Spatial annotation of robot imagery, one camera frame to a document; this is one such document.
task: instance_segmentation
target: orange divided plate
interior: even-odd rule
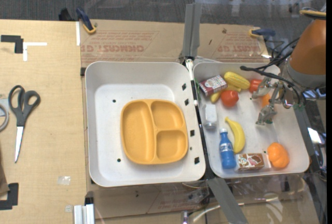
[[[135,163],[178,161],[188,150],[184,115],[171,101],[131,101],[121,111],[121,140],[127,157]]]

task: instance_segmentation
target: blue bottle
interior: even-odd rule
[[[228,130],[226,128],[220,128],[219,132],[222,137],[219,144],[219,153],[222,159],[222,166],[224,169],[232,169],[237,164],[234,157],[233,144],[228,139]]]

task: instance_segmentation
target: banana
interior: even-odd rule
[[[233,151],[234,154],[237,154],[244,148],[244,131],[242,129],[242,126],[238,122],[232,121],[228,117],[225,118],[225,121],[229,124],[234,134]]]

